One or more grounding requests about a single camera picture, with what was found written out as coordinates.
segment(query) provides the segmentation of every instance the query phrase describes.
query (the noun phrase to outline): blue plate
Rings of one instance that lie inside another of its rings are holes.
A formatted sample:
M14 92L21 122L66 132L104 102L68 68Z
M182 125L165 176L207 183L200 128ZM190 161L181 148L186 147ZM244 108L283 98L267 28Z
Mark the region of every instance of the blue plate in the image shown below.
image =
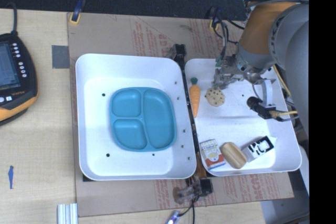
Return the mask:
M159 151L176 140L173 104L166 93L148 87L124 88L110 101L112 135L130 151Z

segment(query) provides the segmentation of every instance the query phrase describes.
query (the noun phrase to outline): clamp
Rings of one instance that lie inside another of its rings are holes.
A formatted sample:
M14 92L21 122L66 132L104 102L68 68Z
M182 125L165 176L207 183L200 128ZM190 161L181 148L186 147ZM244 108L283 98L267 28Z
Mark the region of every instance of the clamp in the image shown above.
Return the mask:
M212 6L208 11L208 17L211 19L210 29L218 30L218 24L221 23L223 18L221 17L223 10L221 7Z
M85 6L85 0L78 0L74 12L71 13L69 22L73 25L77 25L80 19L80 13Z

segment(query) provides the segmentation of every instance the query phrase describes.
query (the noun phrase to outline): green object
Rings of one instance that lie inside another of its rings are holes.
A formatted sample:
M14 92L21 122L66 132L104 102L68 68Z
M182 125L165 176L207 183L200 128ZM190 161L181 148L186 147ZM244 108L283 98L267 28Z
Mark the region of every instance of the green object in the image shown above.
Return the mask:
M222 55L218 55L216 58L216 67L220 67L222 65Z
M198 82L197 78L191 78L192 85L195 85Z

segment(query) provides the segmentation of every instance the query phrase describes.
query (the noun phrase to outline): white box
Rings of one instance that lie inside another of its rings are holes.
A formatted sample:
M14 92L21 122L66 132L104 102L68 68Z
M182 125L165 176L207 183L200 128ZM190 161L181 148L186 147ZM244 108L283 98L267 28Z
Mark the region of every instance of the white box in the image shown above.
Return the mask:
M212 87L215 64L215 59L191 59L185 66L188 87L191 86L191 78L196 77L197 85L201 88L201 100L195 118L199 143L215 139L219 147L226 142L233 142L243 149L266 135L275 137L276 142L273 150L247 163L241 169L235 169L226 164L207 171L214 176L231 176L297 170L301 165L301 153L292 122L264 120L251 110L246 104L249 97L255 96L250 82L244 80L229 84L222 90L225 103L221 106L214 107L207 102L204 95L207 89ZM275 79L272 84L273 103L277 110L287 111L281 86L273 69L267 71L262 77Z
M181 69L167 58L86 54L76 62L79 158L93 180L188 178L196 156ZM164 91L172 101L176 141L161 151L122 149L111 134L109 102L128 87Z

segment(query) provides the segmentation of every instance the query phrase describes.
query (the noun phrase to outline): wooden table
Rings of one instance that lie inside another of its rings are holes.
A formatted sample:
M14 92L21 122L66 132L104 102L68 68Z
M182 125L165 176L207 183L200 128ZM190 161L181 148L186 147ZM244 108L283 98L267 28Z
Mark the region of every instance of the wooden table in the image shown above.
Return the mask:
M0 34L13 11L0 9ZM69 69L53 69L52 45L67 46L67 13L18 10L17 31L35 62L37 101L0 126L0 223L57 223L57 205L76 202ZM13 189L8 171L14 167ZM172 210L79 218L78 223L165 223ZM197 207L195 223L265 223L259 202ZM191 211L179 224L192 223Z

